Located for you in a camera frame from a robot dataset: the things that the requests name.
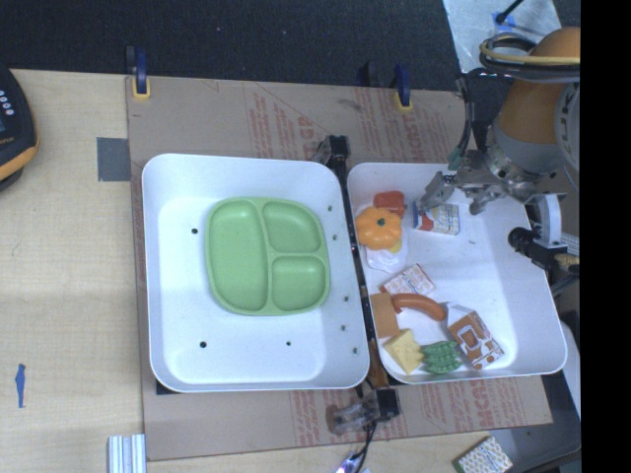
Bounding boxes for orange patterned green-edged box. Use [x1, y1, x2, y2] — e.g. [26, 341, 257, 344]
[453, 435, 515, 473]

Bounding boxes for white plastic tray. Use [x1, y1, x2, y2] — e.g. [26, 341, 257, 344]
[346, 162, 569, 386]
[141, 153, 371, 394]

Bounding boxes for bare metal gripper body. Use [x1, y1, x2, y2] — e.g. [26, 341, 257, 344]
[453, 148, 551, 202]

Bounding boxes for yellow toy cheese wedge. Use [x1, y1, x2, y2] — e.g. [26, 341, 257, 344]
[382, 328, 426, 376]

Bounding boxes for green toy pea pods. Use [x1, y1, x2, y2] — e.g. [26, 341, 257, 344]
[419, 340, 464, 376]

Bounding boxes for orange and white tall carton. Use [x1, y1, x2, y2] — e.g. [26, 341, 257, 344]
[446, 304, 506, 372]

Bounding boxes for orange toy pumpkin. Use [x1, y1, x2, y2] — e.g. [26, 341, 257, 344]
[354, 206, 404, 251]

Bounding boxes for black cylinder on white bracket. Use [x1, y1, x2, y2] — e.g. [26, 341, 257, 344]
[507, 192, 581, 273]

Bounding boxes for red toy pepper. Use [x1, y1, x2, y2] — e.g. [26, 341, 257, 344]
[373, 190, 407, 219]

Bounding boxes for orange toy sausage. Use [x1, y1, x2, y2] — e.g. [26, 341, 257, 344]
[390, 293, 448, 322]

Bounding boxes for brown cardboard board red print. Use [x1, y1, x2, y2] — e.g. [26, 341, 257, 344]
[125, 75, 554, 462]

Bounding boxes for white toy fried egg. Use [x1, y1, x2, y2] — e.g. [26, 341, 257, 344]
[364, 238, 410, 272]

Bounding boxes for green divided plate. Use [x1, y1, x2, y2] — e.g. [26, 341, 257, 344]
[204, 196, 331, 317]

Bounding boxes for white and blue small carton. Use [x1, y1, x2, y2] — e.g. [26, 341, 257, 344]
[411, 200, 461, 237]

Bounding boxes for tan toy bread slice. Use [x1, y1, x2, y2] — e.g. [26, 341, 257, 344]
[369, 292, 402, 340]

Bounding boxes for black block with thin wires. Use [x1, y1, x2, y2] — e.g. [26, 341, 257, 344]
[325, 386, 401, 434]
[314, 134, 352, 167]

